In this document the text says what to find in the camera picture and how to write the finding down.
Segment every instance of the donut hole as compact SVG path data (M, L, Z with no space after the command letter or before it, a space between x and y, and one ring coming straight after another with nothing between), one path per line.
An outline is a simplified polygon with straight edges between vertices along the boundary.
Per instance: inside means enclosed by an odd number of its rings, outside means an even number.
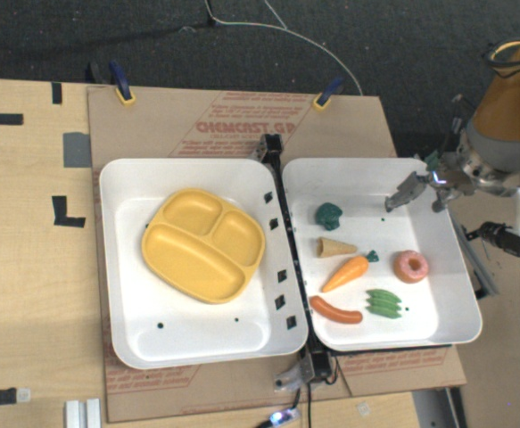
M409 266L412 271L418 271L422 264L419 259L409 259Z

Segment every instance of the green pea pod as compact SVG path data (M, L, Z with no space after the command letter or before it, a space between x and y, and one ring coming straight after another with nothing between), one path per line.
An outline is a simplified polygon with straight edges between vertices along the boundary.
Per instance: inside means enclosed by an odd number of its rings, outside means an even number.
M378 316L388 317L388 318L399 318L402 317L397 311L383 308L382 306L367 306L367 311L371 314L377 314Z
M398 296L396 296L394 293L389 292L388 290L385 290L385 289L367 290L367 293L372 298L377 298L377 299L380 299L380 300L388 300L388 301L393 302L393 303L400 303L400 302L402 302L402 300Z
M389 300L383 300L382 298L367 298L367 303L371 306L378 306L380 308L390 309L394 311L402 309L397 303L393 303Z

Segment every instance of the sausage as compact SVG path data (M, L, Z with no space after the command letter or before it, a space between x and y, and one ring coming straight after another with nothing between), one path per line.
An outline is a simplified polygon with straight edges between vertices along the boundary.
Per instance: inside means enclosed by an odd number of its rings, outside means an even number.
M421 253L403 251L394 260L394 274L407 284L414 284L428 276L428 262Z
M321 314L321 316L340 324L360 324L363 320L363 315L360 311L338 309L317 295L310 298L310 304L313 310Z

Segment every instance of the donut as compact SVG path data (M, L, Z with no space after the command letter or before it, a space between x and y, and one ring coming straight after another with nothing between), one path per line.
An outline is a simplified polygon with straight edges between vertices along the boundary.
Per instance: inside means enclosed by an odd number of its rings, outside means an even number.
M394 274L407 284L420 282L428 275L428 262L416 251L400 252L394 260Z

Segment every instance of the white container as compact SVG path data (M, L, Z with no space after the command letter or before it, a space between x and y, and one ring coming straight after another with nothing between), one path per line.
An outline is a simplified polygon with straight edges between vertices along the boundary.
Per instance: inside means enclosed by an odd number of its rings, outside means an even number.
M435 193L427 188L416 200L390 213L387 196L412 172L425 174L415 159L298 159L284 169L283 180L301 271L308 296L321 295L340 309L360 310L358 325L338 324L313 314L317 337L339 351L380 350L470 342L482 318L447 211L434 213ZM324 202L343 210L339 228L326 231L315 222ZM359 254L374 250L379 261L365 275L328 293L320 289L348 256L321 259L320 236L355 244ZM429 276L403 283L392 270L397 252L421 252ZM402 317L379 317L365 310L366 290L383 288L402 299Z
M170 195L189 187L233 203L256 219L266 236L252 280L225 304L183 294L143 259L146 224ZM125 364L147 369L285 355L307 341L277 190L265 166L234 159L115 160L103 168L100 189L111 335ZM278 226L272 229L274 218Z

